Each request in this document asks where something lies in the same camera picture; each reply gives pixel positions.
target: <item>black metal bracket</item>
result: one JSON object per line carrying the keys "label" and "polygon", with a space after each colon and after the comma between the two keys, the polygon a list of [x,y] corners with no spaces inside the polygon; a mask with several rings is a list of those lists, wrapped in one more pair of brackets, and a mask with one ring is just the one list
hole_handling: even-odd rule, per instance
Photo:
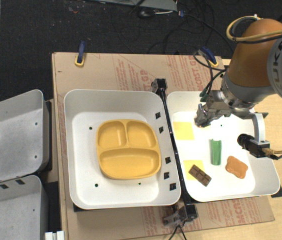
{"label": "black metal bracket", "polygon": [[152,92],[160,96],[160,98],[163,101],[167,125],[169,128],[169,133],[170,133],[172,146],[174,150],[177,171],[178,171],[178,175],[180,179],[181,199],[183,200],[184,206],[185,206],[185,212],[186,212],[186,217],[187,217],[186,221],[192,221],[198,217],[197,209],[195,206],[195,203],[197,203],[197,201],[193,200],[186,190],[180,157],[177,151],[176,142],[175,142],[175,138],[174,138],[173,131],[172,131],[172,124],[171,124],[171,120],[169,116],[169,111],[167,109],[167,104],[166,104],[166,92],[165,92],[165,90],[167,89],[166,80],[164,78],[155,79],[151,84],[151,88],[152,88]]}

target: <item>cardboard sheet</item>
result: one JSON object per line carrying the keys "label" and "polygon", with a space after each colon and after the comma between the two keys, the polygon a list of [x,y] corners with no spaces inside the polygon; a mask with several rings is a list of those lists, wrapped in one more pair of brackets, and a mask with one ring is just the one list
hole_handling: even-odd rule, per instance
{"label": "cardboard sheet", "polygon": [[[149,91],[155,78],[166,79],[168,93],[200,91],[209,81],[208,69],[192,56],[98,53],[87,53],[84,66],[77,67],[75,55],[62,52],[52,55],[61,148],[59,169],[63,175],[60,182],[64,181],[66,207],[62,212],[62,224],[66,236],[70,240],[122,240],[171,234],[173,228],[165,227],[162,220],[173,213],[169,206],[74,211],[69,195],[63,99],[73,89]],[[218,79],[213,88],[219,89],[220,84],[221,79]],[[199,217],[185,224],[185,232],[275,220],[267,197],[198,203],[196,206]]]}

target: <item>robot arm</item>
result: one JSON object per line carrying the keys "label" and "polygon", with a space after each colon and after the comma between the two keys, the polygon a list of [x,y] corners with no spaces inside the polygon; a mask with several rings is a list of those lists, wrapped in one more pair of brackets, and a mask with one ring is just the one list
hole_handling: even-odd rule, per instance
{"label": "robot arm", "polygon": [[253,113],[251,109],[268,95],[282,97],[282,23],[256,16],[246,18],[255,21],[242,37],[231,35],[231,30],[242,18],[228,27],[228,37],[239,43],[223,76],[221,89],[212,90],[206,103],[198,105],[195,124],[206,127],[211,121],[231,114],[252,119],[255,136],[242,134],[238,143],[259,158],[268,156],[264,150],[270,147],[265,140],[264,118],[267,113]]}

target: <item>blue clamp handle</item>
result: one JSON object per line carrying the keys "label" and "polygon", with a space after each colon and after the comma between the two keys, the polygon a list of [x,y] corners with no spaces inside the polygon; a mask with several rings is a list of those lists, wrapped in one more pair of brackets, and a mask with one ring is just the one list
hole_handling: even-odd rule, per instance
{"label": "blue clamp handle", "polygon": [[77,60],[76,60],[76,62],[78,64],[81,64],[82,61],[83,61],[84,50],[85,50],[85,41],[81,40],[80,46],[79,46],[79,54],[78,54]]}
{"label": "blue clamp handle", "polygon": [[201,50],[203,53],[205,53],[205,55],[208,57],[208,59],[209,59],[213,64],[216,64],[216,63],[217,63],[216,58],[215,58],[214,54],[211,52],[210,49],[208,49],[207,47],[203,46],[200,50]]}

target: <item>green object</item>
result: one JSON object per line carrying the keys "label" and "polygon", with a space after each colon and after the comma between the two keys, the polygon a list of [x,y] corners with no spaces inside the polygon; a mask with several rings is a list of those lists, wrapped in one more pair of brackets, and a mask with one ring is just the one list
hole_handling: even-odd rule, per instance
{"label": "green object", "polygon": [[219,166],[221,164],[221,156],[222,156],[222,141],[211,139],[211,142],[212,142],[212,164],[215,166]]}

